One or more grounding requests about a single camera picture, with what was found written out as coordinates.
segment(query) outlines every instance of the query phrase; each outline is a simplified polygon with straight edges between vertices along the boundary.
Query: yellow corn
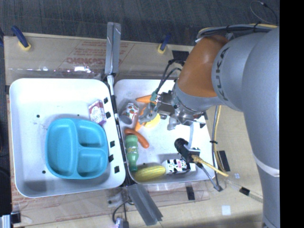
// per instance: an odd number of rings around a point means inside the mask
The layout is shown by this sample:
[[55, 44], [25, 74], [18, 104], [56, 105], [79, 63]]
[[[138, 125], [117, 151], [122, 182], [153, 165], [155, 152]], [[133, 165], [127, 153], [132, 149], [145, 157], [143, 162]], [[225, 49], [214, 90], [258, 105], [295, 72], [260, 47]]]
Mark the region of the yellow corn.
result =
[[161, 165], [146, 167], [138, 170], [134, 177], [137, 181], [148, 181], [157, 178], [166, 173], [166, 168]]

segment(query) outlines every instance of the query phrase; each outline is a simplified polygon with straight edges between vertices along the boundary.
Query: plastic container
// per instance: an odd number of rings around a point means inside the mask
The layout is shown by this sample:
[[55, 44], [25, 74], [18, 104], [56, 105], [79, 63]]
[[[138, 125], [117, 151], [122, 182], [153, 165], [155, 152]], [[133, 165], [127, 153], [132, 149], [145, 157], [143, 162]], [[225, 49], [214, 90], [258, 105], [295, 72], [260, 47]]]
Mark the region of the plastic container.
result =
[[136, 135], [128, 135], [125, 138], [126, 155], [129, 161], [129, 169], [131, 172], [137, 171], [136, 162], [138, 160], [138, 138]]
[[45, 148], [47, 168], [61, 178], [95, 178], [108, 165], [105, 131], [92, 121], [74, 118], [53, 121], [47, 130]]

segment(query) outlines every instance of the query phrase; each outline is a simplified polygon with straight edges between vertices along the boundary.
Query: sausage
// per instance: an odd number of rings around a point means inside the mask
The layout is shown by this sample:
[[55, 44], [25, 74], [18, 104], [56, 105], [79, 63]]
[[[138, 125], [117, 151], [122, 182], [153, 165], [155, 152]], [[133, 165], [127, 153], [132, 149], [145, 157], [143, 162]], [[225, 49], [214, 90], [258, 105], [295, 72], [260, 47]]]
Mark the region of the sausage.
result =
[[139, 132], [135, 131], [134, 129], [131, 128], [125, 128], [124, 129], [124, 134], [134, 134], [138, 138], [138, 142], [142, 145], [143, 148], [147, 149], [150, 145], [149, 142], [145, 139], [144, 136], [142, 136]]

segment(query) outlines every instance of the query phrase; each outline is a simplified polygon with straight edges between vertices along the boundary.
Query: blue bowl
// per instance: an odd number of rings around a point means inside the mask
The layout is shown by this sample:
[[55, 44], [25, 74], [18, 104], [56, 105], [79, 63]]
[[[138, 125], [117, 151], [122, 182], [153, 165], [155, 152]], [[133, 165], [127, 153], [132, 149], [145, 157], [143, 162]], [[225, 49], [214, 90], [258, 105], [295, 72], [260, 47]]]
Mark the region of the blue bowl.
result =
[[47, 129], [45, 157], [47, 168], [55, 176], [67, 179], [98, 177], [108, 165], [105, 130], [88, 120], [54, 120]]

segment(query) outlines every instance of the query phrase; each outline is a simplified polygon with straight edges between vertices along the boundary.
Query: soda bottle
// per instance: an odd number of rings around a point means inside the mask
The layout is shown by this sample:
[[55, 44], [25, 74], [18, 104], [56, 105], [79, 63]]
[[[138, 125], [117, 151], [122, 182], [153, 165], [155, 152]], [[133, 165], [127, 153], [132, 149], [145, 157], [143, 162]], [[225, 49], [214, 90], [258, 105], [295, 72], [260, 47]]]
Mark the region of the soda bottle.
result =
[[129, 169], [131, 172], [137, 171], [136, 162], [138, 160], [138, 138], [136, 135], [128, 135], [125, 138], [125, 148], [127, 159], [129, 162]]

